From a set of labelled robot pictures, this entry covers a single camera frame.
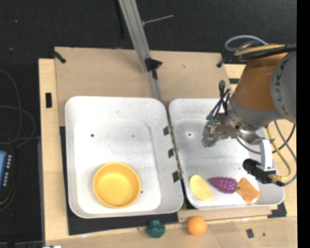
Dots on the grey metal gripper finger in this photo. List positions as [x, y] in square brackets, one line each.
[206, 138]
[216, 140]

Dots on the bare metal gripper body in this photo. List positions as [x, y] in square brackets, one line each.
[244, 133]

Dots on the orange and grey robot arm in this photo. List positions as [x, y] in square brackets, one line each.
[258, 86]

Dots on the white plastic tray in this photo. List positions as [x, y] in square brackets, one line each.
[217, 159]
[113, 128]

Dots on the purple grapes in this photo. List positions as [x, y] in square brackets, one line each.
[223, 184]

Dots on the yellow oval toy food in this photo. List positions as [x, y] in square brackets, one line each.
[200, 188]

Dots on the orange bread slice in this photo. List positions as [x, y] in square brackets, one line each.
[248, 191]

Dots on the orange ball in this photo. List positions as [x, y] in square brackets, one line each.
[196, 225]

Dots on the yellow bowl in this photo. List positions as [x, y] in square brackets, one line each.
[116, 185]

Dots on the green broccoli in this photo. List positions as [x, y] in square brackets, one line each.
[155, 229]

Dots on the pale brown flat board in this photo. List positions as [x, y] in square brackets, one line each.
[106, 74]

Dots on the black cylinder on white bracket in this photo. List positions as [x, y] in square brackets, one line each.
[258, 170]

